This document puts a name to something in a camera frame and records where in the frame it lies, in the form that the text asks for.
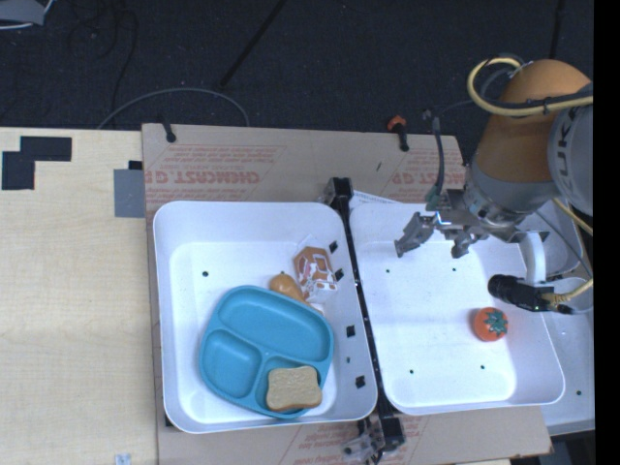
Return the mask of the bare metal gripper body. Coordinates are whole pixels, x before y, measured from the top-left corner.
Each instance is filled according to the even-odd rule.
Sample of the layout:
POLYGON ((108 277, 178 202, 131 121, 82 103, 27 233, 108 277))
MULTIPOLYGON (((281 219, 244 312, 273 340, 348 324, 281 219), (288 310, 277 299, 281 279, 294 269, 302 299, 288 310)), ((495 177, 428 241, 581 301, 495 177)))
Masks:
POLYGON ((525 231, 518 228, 523 213, 506 209, 474 189, 447 189, 439 198, 434 223, 441 231, 465 232, 484 238, 494 236, 507 243, 520 242, 525 231))

